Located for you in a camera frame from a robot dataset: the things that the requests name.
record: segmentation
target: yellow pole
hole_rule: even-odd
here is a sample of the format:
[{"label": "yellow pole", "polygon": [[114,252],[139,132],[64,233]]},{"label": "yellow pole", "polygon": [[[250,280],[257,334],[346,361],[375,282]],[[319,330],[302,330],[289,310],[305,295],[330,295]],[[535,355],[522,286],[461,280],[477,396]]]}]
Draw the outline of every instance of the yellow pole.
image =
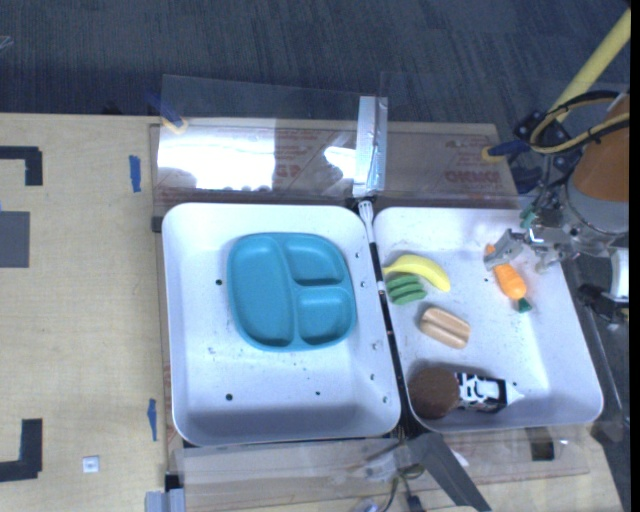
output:
[{"label": "yellow pole", "polygon": [[[566,101],[585,93],[607,68],[620,50],[631,38],[631,9],[627,9],[620,17],[611,31],[596,48],[589,60],[582,66],[578,74],[567,86],[564,92],[553,104],[553,108],[562,105]],[[568,112],[557,117],[559,122],[568,115]]]}]

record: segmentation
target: blue plate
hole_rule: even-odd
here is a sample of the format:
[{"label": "blue plate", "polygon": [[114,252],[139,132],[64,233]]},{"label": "blue plate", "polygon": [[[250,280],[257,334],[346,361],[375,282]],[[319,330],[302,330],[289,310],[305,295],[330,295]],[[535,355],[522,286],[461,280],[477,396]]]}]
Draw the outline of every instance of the blue plate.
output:
[{"label": "blue plate", "polygon": [[260,349],[326,347],[348,337],[356,323],[344,258],[317,235],[240,238],[229,253],[227,284],[238,332]]}]

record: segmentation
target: light wood surface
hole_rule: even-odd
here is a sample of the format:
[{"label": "light wood surface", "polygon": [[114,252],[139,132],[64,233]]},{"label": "light wood surface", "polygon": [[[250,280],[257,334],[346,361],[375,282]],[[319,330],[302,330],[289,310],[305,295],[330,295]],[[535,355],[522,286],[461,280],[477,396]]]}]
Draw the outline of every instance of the light wood surface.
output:
[{"label": "light wood surface", "polygon": [[[2,209],[31,212],[30,267],[0,269],[0,461],[18,457],[22,419],[44,422],[43,471],[36,480],[0,483],[0,510],[142,511],[145,493],[163,488],[159,269],[150,230],[149,128],[157,122],[0,115],[0,145],[38,146],[44,157],[42,187],[24,186],[23,162],[0,160]],[[141,160],[140,193],[132,190],[129,155]],[[580,446],[580,474],[479,489],[496,511],[622,510],[600,445],[585,435]],[[91,455],[100,456],[100,471],[85,474],[82,458]],[[441,490],[419,495],[429,510],[453,507]],[[270,510],[348,511],[356,502]],[[390,510],[406,510],[401,495]]]}]

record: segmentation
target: toy sink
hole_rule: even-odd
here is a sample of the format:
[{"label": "toy sink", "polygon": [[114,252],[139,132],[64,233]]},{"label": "toy sink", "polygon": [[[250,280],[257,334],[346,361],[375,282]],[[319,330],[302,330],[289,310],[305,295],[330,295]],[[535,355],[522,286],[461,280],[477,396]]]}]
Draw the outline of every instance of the toy sink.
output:
[{"label": "toy sink", "polygon": [[[537,274],[527,250],[513,262],[528,284],[533,310],[526,314],[484,268],[485,245],[517,229],[518,213],[392,207],[376,216],[383,266],[420,254],[439,263],[452,284],[441,292],[425,281],[425,299],[389,304],[402,371],[396,376],[357,215],[337,206],[175,206],[162,234],[177,430],[196,445],[380,436],[400,419],[397,379],[426,366],[505,379],[525,396],[497,414],[456,410],[425,421],[408,411],[430,430],[592,421],[602,393],[562,268]],[[257,281],[263,292],[255,295]],[[283,304],[290,314],[270,318]],[[466,348],[419,331],[429,305],[471,325]],[[272,312],[255,316],[256,308]]]}]

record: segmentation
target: brown round object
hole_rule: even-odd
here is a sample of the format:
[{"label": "brown round object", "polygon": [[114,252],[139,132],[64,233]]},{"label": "brown round object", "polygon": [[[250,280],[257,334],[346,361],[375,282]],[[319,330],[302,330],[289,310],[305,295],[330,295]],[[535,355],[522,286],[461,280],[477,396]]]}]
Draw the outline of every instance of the brown round object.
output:
[{"label": "brown round object", "polygon": [[458,406],[458,379],[445,368],[425,368],[409,381],[413,410],[426,420],[437,420]]}]

